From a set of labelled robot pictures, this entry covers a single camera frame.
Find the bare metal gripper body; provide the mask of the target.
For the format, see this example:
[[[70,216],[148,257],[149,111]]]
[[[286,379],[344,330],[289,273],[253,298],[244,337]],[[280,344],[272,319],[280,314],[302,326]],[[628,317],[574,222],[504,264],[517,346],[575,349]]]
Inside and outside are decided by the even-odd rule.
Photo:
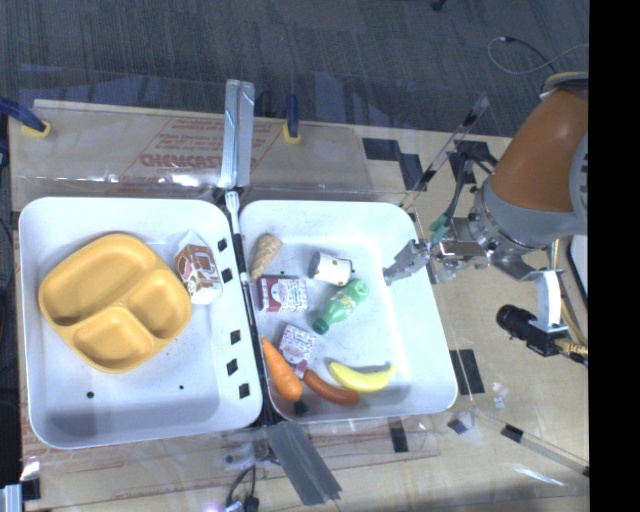
[[[439,217],[430,227],[431,265],[439,283],[469,267],[486,268],[506,234],[481,217]]]

